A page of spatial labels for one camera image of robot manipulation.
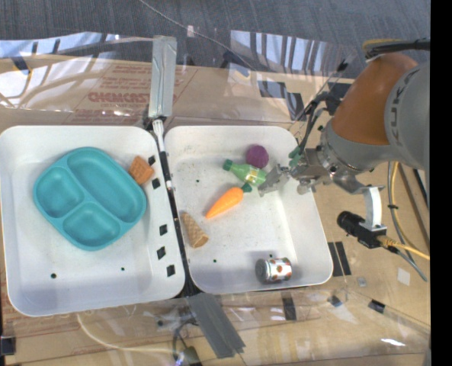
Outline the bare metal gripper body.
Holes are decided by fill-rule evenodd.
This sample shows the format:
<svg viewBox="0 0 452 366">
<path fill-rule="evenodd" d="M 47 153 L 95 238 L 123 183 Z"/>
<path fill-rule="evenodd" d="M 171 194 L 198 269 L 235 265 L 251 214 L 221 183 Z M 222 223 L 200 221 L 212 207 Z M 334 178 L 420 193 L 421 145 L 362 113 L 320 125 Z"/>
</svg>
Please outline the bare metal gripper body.
<svg viewBox="0 0 452 366">
<path fill-rule="evenodd" d="M 304 185 L 347 185 L 350 166 L 332 149 L 294 149 L 289 154 L 290 176 Z"/>
</svg>

